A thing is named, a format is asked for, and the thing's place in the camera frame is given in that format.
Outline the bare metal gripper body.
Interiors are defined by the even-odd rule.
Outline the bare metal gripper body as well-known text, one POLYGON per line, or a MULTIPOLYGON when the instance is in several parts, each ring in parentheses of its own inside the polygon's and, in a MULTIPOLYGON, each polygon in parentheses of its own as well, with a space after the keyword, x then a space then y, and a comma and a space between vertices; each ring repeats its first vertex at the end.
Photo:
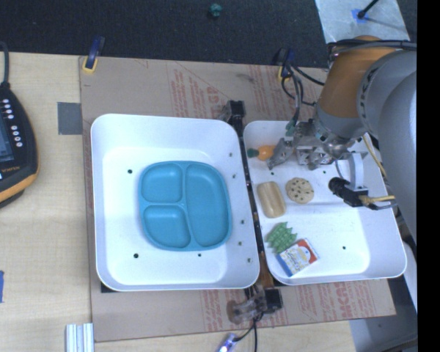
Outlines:
POLYGON ((308 120, 295 128, 293 144, 299 150, 319 150, 332 157, 332 161, 345 158, 355 142, 353 120, 308 120))

